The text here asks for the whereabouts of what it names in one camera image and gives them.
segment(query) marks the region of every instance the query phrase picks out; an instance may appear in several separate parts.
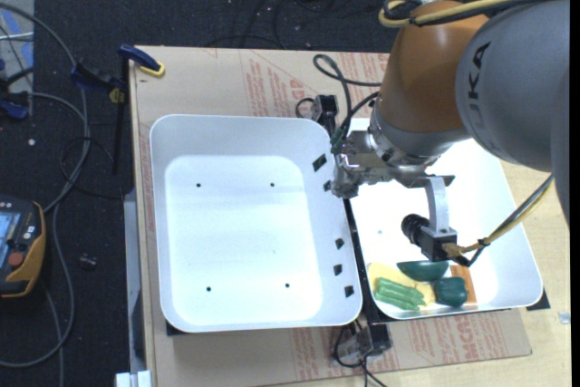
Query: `tray with toy food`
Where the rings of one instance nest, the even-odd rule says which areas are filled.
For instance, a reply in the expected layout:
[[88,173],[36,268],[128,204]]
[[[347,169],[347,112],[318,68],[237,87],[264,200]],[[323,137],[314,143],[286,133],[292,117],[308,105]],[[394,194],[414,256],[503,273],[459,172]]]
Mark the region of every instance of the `tray with toy food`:
[[[447,188],[449,225],[458,231],[461,246],[487,237],[516,207],[500,162],[473,140],[451,147],[428,174],[455,176]],[[389,317],[529,306],[543,294],[521,224],[466,268],[452,261],[430,263],[402,234],[407,215],[429,217],[424,189],[407,189],[396,181],[362,186],[352,205],[369,286],[377,307]]]

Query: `red button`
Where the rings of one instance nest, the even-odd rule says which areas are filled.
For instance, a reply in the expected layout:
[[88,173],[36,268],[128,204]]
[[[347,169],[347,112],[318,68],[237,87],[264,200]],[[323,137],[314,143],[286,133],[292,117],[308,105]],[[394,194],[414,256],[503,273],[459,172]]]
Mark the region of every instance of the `red button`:
[[24,255],[20,252],[12,252],[8,257],[8,265],[13,268],[19,267],[24,262]]

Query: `wooden table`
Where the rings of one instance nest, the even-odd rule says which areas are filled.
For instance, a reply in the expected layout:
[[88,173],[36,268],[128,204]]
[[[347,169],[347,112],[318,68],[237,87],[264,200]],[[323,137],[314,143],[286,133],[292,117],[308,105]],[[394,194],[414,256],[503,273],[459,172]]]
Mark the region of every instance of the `wooden table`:
[[[140,242],[140,277],[144,320],[144,338],[147,369],[152,372],[154,385],[164,387],[174,385],[180,376],[185,375],[187,357],[181,356],[182,342],[171,339],[165,333],[165,324],[160,312],[157,257],[155,255],[155,234],[151,225],[152,193],[150,177],[147,176],[148,143],[151,124],[160,116],[170,113],[198,114],[233,114],[258,115],[277,113],[277,116],[292,116],[294,106],[285,102],[292,96],[293,102],[298,97],[312,93],[308,86],[308,75],[304,70],[301,82],[306,85],[273,88],[275,102],[262,102],[255,95],[250,95],[253,88],[249,75],[244,77],[244,70],[239,61],[241,51],[226,53],[229,63],[224,63],[224,53],[220,60],[214,49],[197,49],[197,53],[206,56],[204,66],[191,69],[191,61],[186,60],[190,50],[169,47],[141,47],[152,56],[164,62],[166,75],[153,78],[137,68],[131,70],[130,106],[132,117],[132,139],[135,160],[135,186],[138,213]],[[310,52],[260,51],[259,55],[272,64],[269,70],[276,69],[276,60],[310,60]],[[385,63],[388,55],[381,54],[375,61]],[[252,73],[265,73],[259,68]],[[239,83],[221,79],[229,73],[238,73],[242,77]],[[382,76],[382,70],[370,70],[370,74]],[[342,94],[340,83],[326,80],[316,90],[320,93]],[[546,173],[502,163],[508,183],[517,204],[523,201],[545,178]],[[453,364],[434,368],[409,371],[397,371],[377,374],[377,377],[389,387],[448,387],[450,385],[468,385],[469,387],[501,386],[568,386],[572,385],[571,376],[571,324],[566,324],[562,314],[570,314],[570,233],[564,220],[554,189],[544,202],[526,219],[524,226],[536,257],[537,266],[544,279],[545,289],[551,308],[521,313],[527,336],[533,353],[529,356],[507,358],[487,362]],[[248,343],[256,343],[248,335]],[[220,372],[220,356],[227,353],[216,353],[215,383],[205,385],[224,385],[224,375]],[[265,364],[263,369],[275,371],[274,365]],[[180,379],[184,384],[197,385],[196,379]],[[319,380],[287,384],[300,387],[354,387],[363,385],[360,376],[341,379]]]

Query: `white tray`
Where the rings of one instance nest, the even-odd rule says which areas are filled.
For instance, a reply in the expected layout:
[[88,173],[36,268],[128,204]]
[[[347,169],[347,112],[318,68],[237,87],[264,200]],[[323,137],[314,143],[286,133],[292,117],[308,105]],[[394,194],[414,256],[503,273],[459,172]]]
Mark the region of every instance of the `white tray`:
[[[150,132],[163,314],[183,332],[348,324],[362,297],[309,120],[169,115]],[[325,155],[317,171],[313,162]]]
[[[353,130],[366,128],[368,120],[353,120]],[[516,207],[499,160],[474,140],[455,144],[429,173],[456,176],[447,188],[449,225],[458,231],[462,246],[487,237]],[[429,217],[424,189],[406,189],[395,181],[363,186],[352,204],[367,266],[378,262],[396,268],[398,262],[427,259],[401,232],[401,222],[410,213]],[[543,294],[542,278],[521,224],[487,247],[469,270],[476,304],[461,308],[432,304],[421,311],[376,304],[392,318],[413,319],[529,306]]]

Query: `black floor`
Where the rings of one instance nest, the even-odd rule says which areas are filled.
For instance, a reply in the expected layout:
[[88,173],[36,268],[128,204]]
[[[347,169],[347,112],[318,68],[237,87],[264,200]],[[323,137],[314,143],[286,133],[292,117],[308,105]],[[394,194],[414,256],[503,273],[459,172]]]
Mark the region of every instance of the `black floor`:
[[[332,0],[313,12],[294,0],[34,0],[34,14],[50,25],[70,48],[118,76],[120,44],[240,48],[287,48],[389,52],[395,31],[379,25],[383,0]],[[324,9],[331,0],[309,4]],[[35,92],[48,93],[82,107],[70,78],[63,48],[35,27]],[[73,189],[48,216],[50,242],[42,285],[18,301],[0,300],[0,386],[48,387],[59,384],[58,353],[27,368],[57,343],[53,299],[64,331],[70,321],[70,293],[54,244],[53,219],[74,291],[72,331],[64,344],[64,384],[111,386],[116,372],[129,369],[125,284],[124,224],[121,195],[131,190],[129,116],[125,115],[120,174],[111,174],[116,109],[106,94],[87,94],[92,151]],[[37,98],[25,121],[0,120],[0,191],[34,199],[46,207],[74,169],[86,134],[77,114],[54,100]],[[96,266],[87,269],[87,259]]]

